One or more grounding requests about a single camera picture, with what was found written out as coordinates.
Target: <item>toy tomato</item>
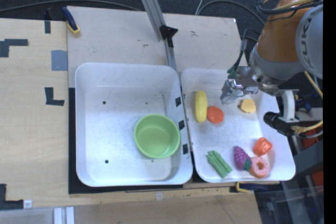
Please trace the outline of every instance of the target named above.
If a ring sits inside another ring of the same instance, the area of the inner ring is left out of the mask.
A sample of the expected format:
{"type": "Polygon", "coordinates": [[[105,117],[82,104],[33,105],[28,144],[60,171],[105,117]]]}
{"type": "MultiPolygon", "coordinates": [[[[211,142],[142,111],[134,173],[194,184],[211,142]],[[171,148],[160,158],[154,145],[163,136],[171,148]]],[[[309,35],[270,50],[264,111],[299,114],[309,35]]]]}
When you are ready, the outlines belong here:
{"type": "Polygon", "coordinates": [[[262,156],[262,155],[265,155],[267,152],[269,152],[271,148],[272,148],[272,143],[269,142],[266,138],[261,137],[254,144],[254,147],[252,150],[258,156],[262,156]]]}

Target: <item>pink donut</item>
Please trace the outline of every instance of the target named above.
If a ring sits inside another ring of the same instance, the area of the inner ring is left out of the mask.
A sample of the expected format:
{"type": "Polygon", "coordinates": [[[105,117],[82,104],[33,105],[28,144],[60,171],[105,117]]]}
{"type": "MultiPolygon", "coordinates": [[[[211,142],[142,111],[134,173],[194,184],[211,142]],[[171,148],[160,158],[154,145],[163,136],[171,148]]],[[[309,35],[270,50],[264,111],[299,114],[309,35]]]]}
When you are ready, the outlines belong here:
{"type": "Polygon", "coordinates": [[[262,157],[253,157],[252,165],[249,169],[251,175],[255,177],[265,177],[269,173],[269,166],[266,160],[262,157]]]}

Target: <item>green vegetable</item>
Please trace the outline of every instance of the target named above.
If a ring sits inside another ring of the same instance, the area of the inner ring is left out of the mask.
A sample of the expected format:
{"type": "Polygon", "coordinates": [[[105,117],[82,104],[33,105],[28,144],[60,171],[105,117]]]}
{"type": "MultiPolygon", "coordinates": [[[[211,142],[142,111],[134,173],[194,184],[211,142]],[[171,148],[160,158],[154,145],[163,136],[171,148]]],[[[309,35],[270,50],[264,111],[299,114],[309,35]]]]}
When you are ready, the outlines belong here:
{"type": "Polygon", "coordinates": [[[216,151],[209,151],[206,155],[208,162],[216,169],[221,178],[227,176],[232,171],[232,168],[224,161],[221,155],[216,151]]]}

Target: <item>yellow cable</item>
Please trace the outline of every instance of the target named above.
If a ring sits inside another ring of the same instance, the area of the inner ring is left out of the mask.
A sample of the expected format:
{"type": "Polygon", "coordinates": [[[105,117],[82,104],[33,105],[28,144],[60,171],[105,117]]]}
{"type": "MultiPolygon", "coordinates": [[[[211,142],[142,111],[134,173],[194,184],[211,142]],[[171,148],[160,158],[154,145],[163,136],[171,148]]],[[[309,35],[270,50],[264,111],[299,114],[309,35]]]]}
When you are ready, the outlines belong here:
{"type": "MultiPolygon", "coordinates": [[[[320,90],[320,88],[316,85],[316,83],[313,81],[313,79],[311,78],[311,76],[309,75],[309,73],[307,71],[304,72],[304,74],[306,75],[307,79],[309,80],[309,82],[312,84],[312,86],[314,87],[314,89],[317,91],[317,93],[319,94],[319,96],[321,97],[321,99],[323,100],[323,93],[322,91],[320,90]]],[[[294,130],[296,133],[304,133],[304,132],[307,132],[309,130],[313,130],[319,126],[321,126],[323,124],[323,119],[310,126],[310,127],[301,127],[301,126],[292,126],[292,130],[294,130]]]]}
{"type": "Polygon", "coordinates": [[[293,7],[293,6],[297,6],[300,4],[305,4],[305,3],[309,3],[309,2],[313,2],[314,0],[298,0],[292,3],[288,3],[286,5],[282,5],[280,7],[276,7],[273,10],[278,10],[278,9],[285,9],[285,8],[289,8],[289,7],[293,7]]]}

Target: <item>red tomato slice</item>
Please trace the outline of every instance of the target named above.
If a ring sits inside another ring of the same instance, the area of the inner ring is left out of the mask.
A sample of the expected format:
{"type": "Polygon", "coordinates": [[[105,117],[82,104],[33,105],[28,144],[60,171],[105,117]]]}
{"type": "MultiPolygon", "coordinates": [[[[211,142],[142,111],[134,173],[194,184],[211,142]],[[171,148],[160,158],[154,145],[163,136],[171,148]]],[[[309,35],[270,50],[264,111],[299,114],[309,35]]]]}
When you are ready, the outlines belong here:
{"type": "Polygon", "coordinates": [[[207,108],[206,117],[212,123],[220,123],[224,119],[224,113],[219,107],[212,105],[207,108]]]}

